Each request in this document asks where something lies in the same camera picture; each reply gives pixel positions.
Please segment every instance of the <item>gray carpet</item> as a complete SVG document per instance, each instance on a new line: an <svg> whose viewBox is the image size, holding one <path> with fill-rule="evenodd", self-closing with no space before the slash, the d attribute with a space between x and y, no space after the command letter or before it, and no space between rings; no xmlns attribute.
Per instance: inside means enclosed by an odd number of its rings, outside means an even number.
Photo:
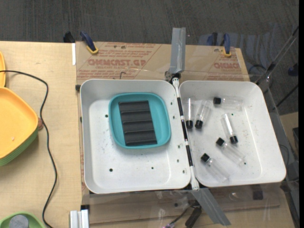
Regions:
<svg viewBox="0 0 304 228"><path fill-rule="evenodd" d="M268 68L299 25L299 0L0 0L0 7L0 40L63 42L67 31L81 40L85 30L94 41L170 44L172 28L186 27L189 45L206 45L213 32L220 43L228 33L253 71ZM297 62L298 39L271 75L280 115L298 111L298 76L288 74Z"/></svg>

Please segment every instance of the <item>black vial cap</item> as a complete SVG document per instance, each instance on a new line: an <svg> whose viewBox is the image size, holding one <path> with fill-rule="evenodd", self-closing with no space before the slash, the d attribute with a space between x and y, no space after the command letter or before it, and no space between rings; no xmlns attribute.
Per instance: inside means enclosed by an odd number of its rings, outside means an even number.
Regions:
<svg viewBox="0 0 304 228"><path fill-rule="evenodd" d="M230 137L230 142L231 143L238 143L238 138L236 136Z"/></svg>
<svg viewBox="0 0 304 228"><path fill-rule="evenodd" d="M222 146L224 144L225 140L223 140L222 138L218 138L218 140L216 141L216 143L219 145L219 146Z"/></svg>
<svg viewBox="0 0 304 228"><path fill-rule="evenodd" d="M213 104L219 105L221 102L222 102L222 99L221 99L221 98L218 98L218 97L214 97L214 98L213 98Z"/></svg>
<svg viewBox="0 0 304 228"><path fill-rule="evenodd" d="M186 121L186 127L188 129L191 129L193 127L193 121L191 121L191 120Z"/></svg>
<svg viewBox="0 0 304 228"><path fill-rule="evenodd" d="M197 120L196 123L195 123L195 127L200 129L202 126L203 126L203 121Z"/></svg>
<svg viewBox="0 0 304 228"><path fill-rule="evenodd" d="M204 162L207 162L207 160L209 160L210 157L209 157L209 155L207 155L206 153L204 153L200 159L203 160Z"/></svg>

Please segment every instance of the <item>teal silicone tray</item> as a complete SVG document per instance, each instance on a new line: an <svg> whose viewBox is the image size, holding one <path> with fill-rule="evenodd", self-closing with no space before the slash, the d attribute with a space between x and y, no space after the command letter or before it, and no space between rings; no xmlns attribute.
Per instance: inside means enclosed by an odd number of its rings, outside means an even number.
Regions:
<svg viewBox="0 0 304 228"><path fill-rule="evenodd" d="M124 126L121 119L119 104L126 102L131 103L131 102L144 102L144 101L147 101L150 106L150 112L154 126L154 132L156 136L156 143L129 145L125 141ZM142 148L153 148L153 147L162 146L170 139L171 136L170 121L165 103L156 94L140 92L140 93L124 93L114 96L109 103L109 120L110 120L112 136L115 142L119 146L127 149L142 149ZM137 136L139 134L142 135L142 138L145 138L144 131L138 133Z"/></svg>

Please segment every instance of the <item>yellow plastic bowl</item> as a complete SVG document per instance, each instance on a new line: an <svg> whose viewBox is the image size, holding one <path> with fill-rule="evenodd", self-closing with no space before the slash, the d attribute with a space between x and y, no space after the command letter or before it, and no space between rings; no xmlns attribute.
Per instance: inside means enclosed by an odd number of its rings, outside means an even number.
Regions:
<svg viewBox="0 0 304 228"><path fill-rule="evenodd" d="M3 54L0 52L0 71L5 70ZM0 73L0 87L5 86L5 72Z"/></svg>
<svg viewBox="0 0 304 228"><path fill-rule="evenodd" d="M24 151L38 134L38 117L17 94L0 87L0 165Z"/></svg>

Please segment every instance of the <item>metal bracket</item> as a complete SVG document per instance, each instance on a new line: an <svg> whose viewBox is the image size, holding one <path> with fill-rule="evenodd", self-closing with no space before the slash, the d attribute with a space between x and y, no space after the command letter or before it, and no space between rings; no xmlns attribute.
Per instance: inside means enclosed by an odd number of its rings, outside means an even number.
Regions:
<svg viewBox="0 0 304 228"><path fill-rule="evenodd" d="M84 209L82 211L73 210L69 215L70 228L89 228L89 211Z"/></svg>

